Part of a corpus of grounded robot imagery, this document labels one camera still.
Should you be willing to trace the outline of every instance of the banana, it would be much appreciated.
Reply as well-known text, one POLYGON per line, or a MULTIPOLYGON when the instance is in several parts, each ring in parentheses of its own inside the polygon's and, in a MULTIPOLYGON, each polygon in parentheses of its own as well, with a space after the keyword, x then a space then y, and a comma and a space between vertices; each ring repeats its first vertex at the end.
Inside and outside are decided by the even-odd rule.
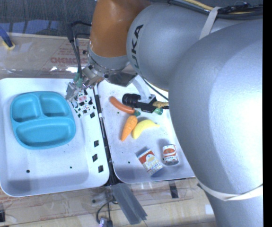
POLYGON ((150 119, 146 119, 146 120, 143 120, 143 121, 137 123, 136 127, 132 131, 132 137, 134 139, 137 139, 141 135, 142 131, 144 131, 147 128, 151 128, 151 127, 160 127, 160 125, 154 123, 150 119))

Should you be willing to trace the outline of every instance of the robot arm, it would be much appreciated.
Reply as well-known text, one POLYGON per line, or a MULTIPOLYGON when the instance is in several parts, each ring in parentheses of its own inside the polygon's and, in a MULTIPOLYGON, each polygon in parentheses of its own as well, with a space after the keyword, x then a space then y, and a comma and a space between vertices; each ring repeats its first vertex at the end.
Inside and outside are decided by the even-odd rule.
POLYGON ((260 227, 263 194, 237 201, 219 196, 242 199, 263 186, 263 20, 255 13, 238 19, 219 15, 200 39, 207 19, 198 12, 201 5, 175 2, 98 0, 85 86, 91 85, 91 73, 122 86, 139 74, 168 90, 175 132, 218 226, 260 227), (124 77, 128 63, 135 73, 124 77))

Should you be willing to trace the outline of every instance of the toy carrot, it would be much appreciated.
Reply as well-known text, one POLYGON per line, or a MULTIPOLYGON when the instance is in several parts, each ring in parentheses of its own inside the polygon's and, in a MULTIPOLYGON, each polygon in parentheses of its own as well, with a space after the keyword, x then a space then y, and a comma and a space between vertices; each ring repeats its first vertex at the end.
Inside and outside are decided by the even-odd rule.
POLYGON ((114 96, 111 96, 109 98, 109 101, 111 102, 112 105, 114 105, 117 109, 123 111, 123 112, 126 112, 128 114, 133 114, 135 113, 135 110, 129 106, 126 106, 122 103, 120 103, 117 98, 115 98, 114 96))
POLYGON ((138 123, 138 119, 135 115, 131 115, 127 118, 122 134, 121 134, 121 141, 124 141, 127 138, 127 136, 136 127, 137 123, 138 123))

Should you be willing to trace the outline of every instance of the tin can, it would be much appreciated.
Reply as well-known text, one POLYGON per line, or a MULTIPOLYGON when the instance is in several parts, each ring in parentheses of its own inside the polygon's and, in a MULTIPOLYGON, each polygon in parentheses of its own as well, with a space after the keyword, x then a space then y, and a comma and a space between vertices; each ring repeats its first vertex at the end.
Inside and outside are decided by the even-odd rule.
POLYGON ((164 164, 172 166, 178 164, 179 159, 175 145, 166 145, 162 148, 164 164))
POLYGON ((145 150, 143 153, 138 155, 138 159, 146 169, 147 173, 151 176, 163 168, 151 149, 145 150))

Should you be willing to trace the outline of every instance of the white tray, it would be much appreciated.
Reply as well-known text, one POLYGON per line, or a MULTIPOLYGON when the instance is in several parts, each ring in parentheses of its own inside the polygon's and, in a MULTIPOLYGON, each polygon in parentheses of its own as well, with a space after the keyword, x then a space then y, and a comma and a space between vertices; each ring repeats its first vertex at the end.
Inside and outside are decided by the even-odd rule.
MULTIPOLYGON (((76 122, 76 135, 68 144, 49 149, 27 149, 16 140, 9 115, 12 100, 19 94, 53 91, 66 95, 71 79, 0 80, 0 186, 14 197, 65 192, 98 187, 109 178, 97 110, 76 122)), ((92 90, 88 95, 95 103, 92 90)))
MULTIPOLYGON (((139 94, 136 87, 130 84, 128 87, 120 87, 101 82, 97 86, 100 96, 102 115, 105 123, 105 131, 110 147, 110 153, 116 176, 124 183, 142 183, 152 181, 174 180, 194 177, 194 173, 181 149, 171 122, 169 110, 164 110, 162 115, 141 111, 138 120, 151 119, 160 125, 159 128, 150 128, 142 132, 136 140, 130 135, 125 141, 121 141, 121 132, 126 119, 130 114, 116 109, 110 102, 109 97, 114 96, 119 101, 125 93, 139 94), (167 144, 175 144, 179 163, 174 166, 166 166, 162 162, 162 147, 167 144), (150 148, 163 169, 150 176, 137 158, 137 153, 144 147, 150 148)), ((150 89, 158 101, 165 101, 161 96, 150 89)))

